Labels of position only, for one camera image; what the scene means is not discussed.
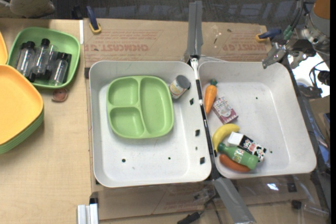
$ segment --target yellow banana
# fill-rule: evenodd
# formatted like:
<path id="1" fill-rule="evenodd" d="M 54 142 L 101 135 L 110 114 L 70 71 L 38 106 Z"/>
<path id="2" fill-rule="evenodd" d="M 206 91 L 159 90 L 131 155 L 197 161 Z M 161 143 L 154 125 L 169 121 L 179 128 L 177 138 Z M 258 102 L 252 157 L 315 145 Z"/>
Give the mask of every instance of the yellow banana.
<path id="1" fill-rule="evenodd" d="M 239 129 L 239 126 L 233 123 L 226 123 L 219 127 L 212 136 L 214 149 L 217 150 L 218 145 L 226 136 L 230 135 L 232 132 L 238 132 Z"/>

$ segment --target yellow plate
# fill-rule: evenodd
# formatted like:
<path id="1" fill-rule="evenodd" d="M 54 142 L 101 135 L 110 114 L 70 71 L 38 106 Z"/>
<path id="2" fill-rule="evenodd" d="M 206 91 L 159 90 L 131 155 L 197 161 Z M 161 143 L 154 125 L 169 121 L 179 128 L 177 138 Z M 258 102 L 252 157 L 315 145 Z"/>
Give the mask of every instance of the yellow plate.
<path id="1" fill-rule="evenodd" d="M 0 65 L 5 65 L 8 60 L 8 53 L 5 40 L 0 32 Z"/>
<path id="2" fill-rule="evenodd" d="M 43 109 L 35 87 L 15 68 L 0 65 L 0 145 L 32 124 Z"/>

